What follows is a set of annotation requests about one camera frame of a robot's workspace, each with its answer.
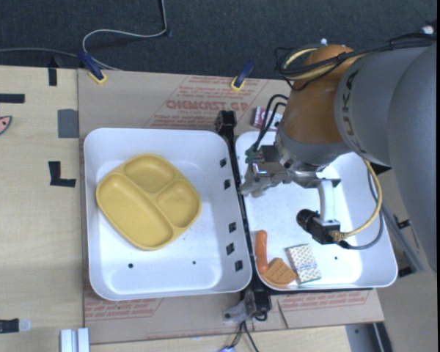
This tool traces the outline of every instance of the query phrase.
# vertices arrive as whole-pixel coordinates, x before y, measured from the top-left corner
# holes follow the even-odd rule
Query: wooden surface
[[[0,135],[0,319],[30,319],[31,330],[0,334],[0,351],[58,351],[59,331],[84,324],[78,139],[58,137],[57,112],[77,109],[76,70],[0,66],[0,104],[12,124]],[[50,186],[49,161],[75,188]],[[93,345],[91,351],[218,351],[233,336]],[[253,333],[260,351],[349,351],[344,326]],[[243,336],[237,351],[252,351]]]

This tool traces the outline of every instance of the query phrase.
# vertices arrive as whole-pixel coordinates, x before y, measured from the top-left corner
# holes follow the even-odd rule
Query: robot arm
[[[303,56],[303,65],[294,66]],[[259,195],[292,181],[322,188],[316,174],[353,151],[368,165],[393,169],[436,271],[436,37],[401,37],[368,51],[307,46],[288,54],[278,68],[292,90],[274,145],[250,149],[241,192]],[[326,209],[323,201],[321,208]],[[307,217],[320,221],[319,214]],[[304,223],[304,214],[298,219]],[[345,238],[336,235],[331,228],[321,243],[329,236]]]

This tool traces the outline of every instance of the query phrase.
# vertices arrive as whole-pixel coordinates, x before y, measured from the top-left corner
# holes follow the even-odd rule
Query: black connector
[[[315,211],[303,209],[297,216],[296,221],[298,224],[318,243],[324,245],[328,243],[335,243],[332,236],[329,234],[331,231],[340,231],[340,223],[319,223],[316,219],[320,218],[320,214]]]

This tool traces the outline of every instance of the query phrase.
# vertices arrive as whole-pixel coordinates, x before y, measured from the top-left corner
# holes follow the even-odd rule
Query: gray floor
[[[408,215],[392,172],[382,173],[378,177],[385,203],[400,221],[406,220]],[[393,285],[378,289],[385,316],[384,325],[394,352],[438,351],[437,275],[428,266],[412,229],[407,227],[401,233],[414,247],[424,271],[398,277]],[[407,267],[408,261],[399,244],[394,241],[393,246],[399,268]]]

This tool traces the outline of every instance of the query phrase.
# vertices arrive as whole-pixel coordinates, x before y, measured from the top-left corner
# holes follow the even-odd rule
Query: orange toy sausage
[[[269,268],[267,262],[267,232],[265,230],[259,230],[256,233],[254,253],[256,254],[257,270],[260,274],[264,274]]]

